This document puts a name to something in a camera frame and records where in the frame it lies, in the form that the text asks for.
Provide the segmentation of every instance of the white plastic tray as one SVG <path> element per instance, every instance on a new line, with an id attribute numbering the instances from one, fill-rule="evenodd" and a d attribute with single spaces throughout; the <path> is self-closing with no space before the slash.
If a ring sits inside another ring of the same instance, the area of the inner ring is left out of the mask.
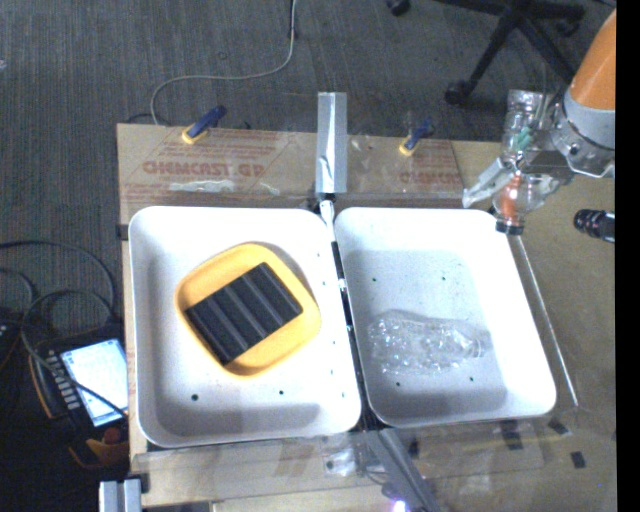
<path id="1" fill-rule="evenodd" d="M 556 390 L 506 236 L 474 210 L 349 208 L 336 218 L 367 397 L 391 426 L 545 414 Z M 391 310 L 488 331 L 441 373 L 383 371 L 367 327 Z"/>
<path id="2" fill-rule="evenodd" d="M 267 245 L 308 285 L 320 333 L 277 367 L 239 381 L 179 321 L 179 281 L 237 244 Z M 138 420 L 167 448 L 329 435 L 357 422 L 356 383 L 336 269 L 322 220 L 303 210 L 150 207 L 129 228 Z"/>

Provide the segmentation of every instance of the tablet screen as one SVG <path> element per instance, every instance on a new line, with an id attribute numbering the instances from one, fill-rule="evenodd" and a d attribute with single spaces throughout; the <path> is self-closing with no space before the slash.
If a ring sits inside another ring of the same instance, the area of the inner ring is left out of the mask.
<path id="1" fill-rule="evenodd" d="M 117 339 L 110 339 L 68 350 L 61 354 L 62 361 L 73 380 L 126 410 L 127 362 Z M 99 427 L 122 417 L 99 398 L 78 389 L 93 425 Z"/>

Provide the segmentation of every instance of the gray carpet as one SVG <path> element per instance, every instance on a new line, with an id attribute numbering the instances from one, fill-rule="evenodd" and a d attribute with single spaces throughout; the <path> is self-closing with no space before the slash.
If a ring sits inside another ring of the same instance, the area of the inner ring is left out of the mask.
<path id="1" fill-rule="evenodd" d="M 545 27 L 578 66 L 611 5 L 576 0 L 587 14 L 569 38 Z M 50 239 L 98 256 L 120 286 L 115 126 L 151 123 L 149 101 L 185 74 L 239 76 L 280 65 L 288 51 L 288 0 L 3 0 L 0 3 L 0 243 Z M 402 136 L 409 118 L 431 116 L 435 137 L 498 141 L 509 89 L 556 90 L 561 81 L 514 33 L 464 106 L 447 104 L 496 26 L 494 16 L 414 0 L 401 16 L 383 0 L 300 0 L 290 63 L 244 81 L 185 81 L 156 102 L 162 123 L 188 125 L 217 104 L 220 126 L 315 131 L 318 91 L 349 97 L 349 132 Z M 41 294 L 106 293 L 82 256 L 52 247 L 0 252 Z M 0 274 L 0 306 L 20 310 L 16 279 Z M 90 300 L 59 306 L 61 331 L 101 319 Z M 121 309 L 118 300 L 116 310 Z M 126 473 L 86 472 L 51 437 L 26 373 L 3 370 L 0 510 L 97 509 L 97 482 Z"/>

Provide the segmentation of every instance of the table surface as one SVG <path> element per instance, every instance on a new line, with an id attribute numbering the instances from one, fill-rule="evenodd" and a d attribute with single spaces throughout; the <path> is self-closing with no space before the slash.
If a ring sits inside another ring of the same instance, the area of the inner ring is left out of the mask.
<path id="1" fill-rule="evenodd" d="M 158 128 L 148 127 L 149 131 L 137 133 L 152 136 Z M 400 140 L 388 139 L 380 154 L 393 151 Z M 461 183 L 456 184 L 460 186 L 471 186 L 500 150 L 497 143 L 466 141 L 451 141 L 450 148 L 461 178 Z M 144 206 L 139 198 L 132 201 L 131 196 L 122 193 L 130 177 L 130 168 L 121 162 L 120 211 L 124 225 L 137 208 Z M 438 196 L 440 203 L 436 200 L 433 205 L 451 207 L 452 201 L 456 203 L 451 190 L 449 187 L 446 197 Z M 398 204 L 396 196 L 389 199 L 391 204 Z M 149 205 L 155 204 L 153 197 L 149 201 Z M 488 203 L 478 207 L 486 209 Z M 616 485 L 612 440 L 615 439 L 614 245 L 589 238 L 573 227 L 573 215 L 582 208 L 613 210 L 612 180 L 576 177 L 571 185 L 550 196 L 545 206 L 530 214 L 524 234 L 514 245 L 514 251 L 522 246 L 526 249 L 524 263 L 533 271 L 528 284 L 534 297 L 542 298 L 536 311 L 550 327 L 548 336 L 557 340 L 563 355 L 559 360 L 564 365 L 562 370 L 571 379 L 564 389 L 570 398 L 577 400 L 577 406 L 558 411 L 553 419 L 573 435 L 560 435 L 559 432 L 565 432 L 545 428 L 550 425 L 549 418 L 520 422 L 522 449 L 516 453 L 492 424 L 454 425 L 419 432 L 421 451 L 415 465 L 425 477 L 445 479 L 447 484 L 441 494 L 448 503 L 463 503 L 465 498 L 459 486 L 478 475 L 491 475 L 492 482 L 484 490 L 476 489 L 474 506 L 478 510 L 495 505 L 497 496 L 502 505 L 518 504 L 521 510 L 534 509 L 535 503 L 543 499 L 561 503 L 567 499 L 567 484 L 584 488 L 580 500 L 585 504 L 615 499 L 611 488 Z M 340 443 L 345 441 L 340 436 L 150 451 L 136 421 L 132 281 L 126 240 L 122 243 L 122 261 L 131 463 L 133 473 L 146 473 L 148 477 L 144 507 L 226 500 L 216 510 L 249 506 L 287 510 L 286 507 L 308 507 L 308 500 L 312 500 L 313 510 L 333 510 L 327 504 L 333 499 L 344 499 L 345 506 L 354 503 L 353 510 L 362 510 L 358 507 L 365 502 L 367 510 L 388 509 L 388 499 L 371 479 L 354 472 L 341 474 L 340 467 L 335 465 L 333 471 L 327 470 L 327 460 L 333 462 L 343 453 Z M 574 475 L 577 456 L 572 454 L 576 453 L 587 457 L 589 471 Z M 520 475 L 517 484 L 509 480 L 513 475 Z M 592 487 L 585 482 L 585 476 L 593 483 Z M 508 486 L 531 484 L 538 486 L 536 495 L 530 491 L 503 492 Z M 269 501 L 270 495 L 286 496 Z M 570 503 L 575 504 L 575 499 L 572 497 Z"/>

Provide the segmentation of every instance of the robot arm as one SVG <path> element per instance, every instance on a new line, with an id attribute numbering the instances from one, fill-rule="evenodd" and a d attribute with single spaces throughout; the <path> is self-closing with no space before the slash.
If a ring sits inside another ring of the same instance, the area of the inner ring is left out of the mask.
<path id="1" fill-rule="evenodd" d="M 614 10 L 563 94 L 509 93 L 501 155 L 464 190 L 463 206 L 491 197 L 496 229 L 518 235 L 526 215 L 575 174 L 614 177 L 615 80 Z M 578 229 L 593 227 L 585 218 L 584 213 L 580 223 L 576 218 Z"/>

